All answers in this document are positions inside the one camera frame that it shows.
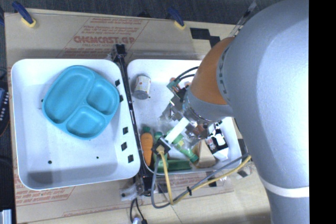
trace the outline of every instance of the teal object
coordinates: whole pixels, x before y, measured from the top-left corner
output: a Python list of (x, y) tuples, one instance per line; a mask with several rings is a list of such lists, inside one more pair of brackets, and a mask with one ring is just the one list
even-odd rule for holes
[(98, 136), (119, 107), (117, 88), (84, 66), (65, 69), (42, 102), (44, 116), (62, 131), (84, 139)]

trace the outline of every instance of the yellow clamp tip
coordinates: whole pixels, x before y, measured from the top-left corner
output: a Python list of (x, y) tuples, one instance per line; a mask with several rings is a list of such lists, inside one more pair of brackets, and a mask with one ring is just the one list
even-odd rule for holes
[(180, 25), (177, 21), (174, 22), (174, 25), (180, 30), (184, 30), (186, 26), (186, 24), (184, 24), (184, 26)]
[(29, 22), (27, 22), (26, 20), (24, 20), (23, 18), (21, 18), (21, 22), (23, 22), (26, 26), (33, 28), (36, 25), (36, 20), (33, 18), (33, 22), (30, 24)]

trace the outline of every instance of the white tray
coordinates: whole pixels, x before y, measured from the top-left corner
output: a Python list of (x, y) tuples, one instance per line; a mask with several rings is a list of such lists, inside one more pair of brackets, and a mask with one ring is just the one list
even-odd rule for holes
[[(91, 140), (64, 133), (41, 110), (41, 100), (53, 81), (74, 65), (91, 68), (114, 85), (118, 80), (117, 89), (123, 96), (109, 125)], [(113, 62), (24, 59), (13, 65), (12, 94), (18, 174), (28, 188), (42, 190), (120, 180), (139, 171), (140, 158), (121, 72)]]
[[(167, 88), (167, 84), (171, 78), (176, 78), (179, 74), (189, 68), (199, 66), (201, 61), (198, 60), (157, 60), (157, 59), (137, 59), (131, 61), (127, 67), (129, 84), (131, 90), (134, 88), (136, 78), (139, 75), (145, 75), (151, 78), (151, 86), (149, 91), (149, 98), (139, 100), (132, 97), (134, 114), (136, 124), (138, 126), (139, 134), (142, 134), (142, 128), (146, 125), (151, 128), (151, 132), (160, 131), (166, 133), (172, 129), (176, 121), (161, 121), (159, 117), (165, 110), (169, 101), (173, 98), (173, 93)], [(181, 81), (180, 85), (191, 82), (193, 77)], [(210, 168), (196, 168), (192, 166), (191, 170), (183, 170), (173, 172), (172, 174), (179, 173), (196, 173), (208, 172), (219, 169), (236, 158), (241, 157), (241, 151), (238, 143), (237, 133), (234, 128), (233, 118), (227, 117), (223, 119), (220, 129), (223, 132), (225, 140), (229, 146), (228, 159), (224, 161), (217, 160), (216, 164)], [(180, 154), (183, 158), (184, 155), (172, 148), (175, 155)], [(241, 161), (238, 161), (228, 168), (237, 167)]]

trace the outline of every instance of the blue divided tray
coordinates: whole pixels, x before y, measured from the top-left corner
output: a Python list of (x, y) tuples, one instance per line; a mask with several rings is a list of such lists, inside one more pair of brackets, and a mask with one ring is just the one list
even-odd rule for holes
[(87, 140), (98, 136), (119, 106), (114, 85), (90, 68), (65, 69), (43, 99), (44, 116), (62, 131)]

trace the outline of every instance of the silver can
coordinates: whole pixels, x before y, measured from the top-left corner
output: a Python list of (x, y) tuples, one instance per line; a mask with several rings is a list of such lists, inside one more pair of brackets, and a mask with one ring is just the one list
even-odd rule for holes
[(138, 76), (135, 82), (133, 96), (141, 100), (147, 99), (149, 96), (150, 87), (151, 87), (151, 78), (143, 75)]

